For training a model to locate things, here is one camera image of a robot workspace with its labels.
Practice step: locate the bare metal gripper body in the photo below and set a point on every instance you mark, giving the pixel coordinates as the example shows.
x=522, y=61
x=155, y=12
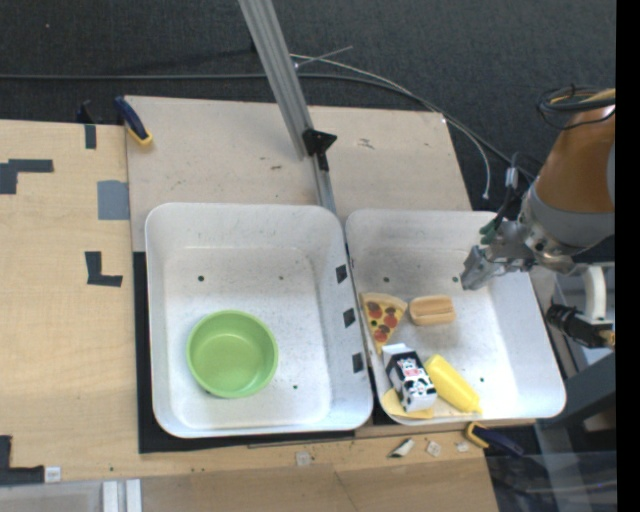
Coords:
x=515, y=245

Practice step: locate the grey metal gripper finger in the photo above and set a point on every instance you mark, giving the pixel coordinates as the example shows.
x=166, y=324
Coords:
x=472, y=270
x=492, y=272

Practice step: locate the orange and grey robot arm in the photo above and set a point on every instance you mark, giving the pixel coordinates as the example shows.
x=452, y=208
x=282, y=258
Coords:
x=575, y=165

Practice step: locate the tan bread bun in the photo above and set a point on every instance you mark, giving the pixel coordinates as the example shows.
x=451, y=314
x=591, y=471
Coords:
x=432, y=310

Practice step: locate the white plastic tray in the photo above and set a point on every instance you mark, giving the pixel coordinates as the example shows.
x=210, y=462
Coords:
x=500, y=340
x=300, y=310

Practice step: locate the pizza slice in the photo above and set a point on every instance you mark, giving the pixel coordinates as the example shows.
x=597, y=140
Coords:
x=382, y=315

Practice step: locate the yellow mustard bottle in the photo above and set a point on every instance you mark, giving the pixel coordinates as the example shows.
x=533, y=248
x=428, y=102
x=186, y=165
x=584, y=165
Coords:
x=452, y=382

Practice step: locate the cow print milk carton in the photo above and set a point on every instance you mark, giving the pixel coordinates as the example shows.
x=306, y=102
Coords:
x=412, y=380

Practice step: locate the yellow flat cheese slice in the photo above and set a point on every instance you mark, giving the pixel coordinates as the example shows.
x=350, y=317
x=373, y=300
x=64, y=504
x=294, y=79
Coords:
x=392, y=402

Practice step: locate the green bowl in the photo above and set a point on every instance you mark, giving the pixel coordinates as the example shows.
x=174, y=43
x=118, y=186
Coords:
x=232, y=355

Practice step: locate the pale wood board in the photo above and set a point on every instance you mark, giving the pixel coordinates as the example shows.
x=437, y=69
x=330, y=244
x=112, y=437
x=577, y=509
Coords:
x=225, y=155

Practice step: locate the black cylinder on white bracket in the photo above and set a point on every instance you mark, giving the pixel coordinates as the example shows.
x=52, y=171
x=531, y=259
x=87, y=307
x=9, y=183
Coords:
x=575, y=325

